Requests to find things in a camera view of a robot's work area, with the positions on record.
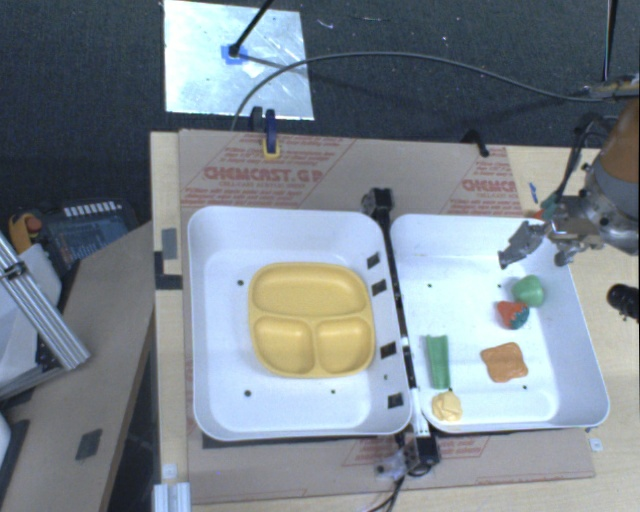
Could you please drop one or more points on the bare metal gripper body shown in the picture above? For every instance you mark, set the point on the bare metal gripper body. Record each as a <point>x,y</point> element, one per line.
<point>595,225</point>

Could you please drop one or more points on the yellow divided plate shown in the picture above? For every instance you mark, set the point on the yellow divided plate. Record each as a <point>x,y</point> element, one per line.
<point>310,300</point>

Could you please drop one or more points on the orange toy biscuit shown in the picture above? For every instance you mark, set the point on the orange toy biscuit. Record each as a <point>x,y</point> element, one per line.
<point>504,362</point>

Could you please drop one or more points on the white plastic tray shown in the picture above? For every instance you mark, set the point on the white plastic tray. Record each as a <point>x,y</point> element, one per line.
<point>225,350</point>
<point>560,360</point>

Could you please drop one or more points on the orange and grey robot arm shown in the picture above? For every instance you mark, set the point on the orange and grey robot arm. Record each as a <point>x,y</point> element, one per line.
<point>622,150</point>

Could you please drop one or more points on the green toy pepper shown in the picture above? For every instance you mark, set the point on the green toy pepper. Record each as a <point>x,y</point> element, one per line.
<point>529,291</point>

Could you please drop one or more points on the yellow toy pasta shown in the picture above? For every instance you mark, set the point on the yellow toy pasta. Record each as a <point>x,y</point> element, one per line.
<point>446,406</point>

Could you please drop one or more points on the orange and green toy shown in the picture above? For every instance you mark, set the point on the orange and green toy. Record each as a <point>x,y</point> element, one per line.
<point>512,315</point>

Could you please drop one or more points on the brown cardboard board red print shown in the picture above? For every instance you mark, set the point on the brown cardboard board red print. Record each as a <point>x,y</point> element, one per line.
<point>400,170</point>

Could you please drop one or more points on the green toy celery stick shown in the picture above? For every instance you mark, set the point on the green toy celery stick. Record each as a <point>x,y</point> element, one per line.
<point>438,362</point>

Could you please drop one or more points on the thin black and white rod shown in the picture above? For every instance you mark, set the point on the thin black and white rod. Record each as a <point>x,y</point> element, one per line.
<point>397,295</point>

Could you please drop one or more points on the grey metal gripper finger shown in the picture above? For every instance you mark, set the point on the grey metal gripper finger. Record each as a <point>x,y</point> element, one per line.
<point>522,242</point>
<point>570,252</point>

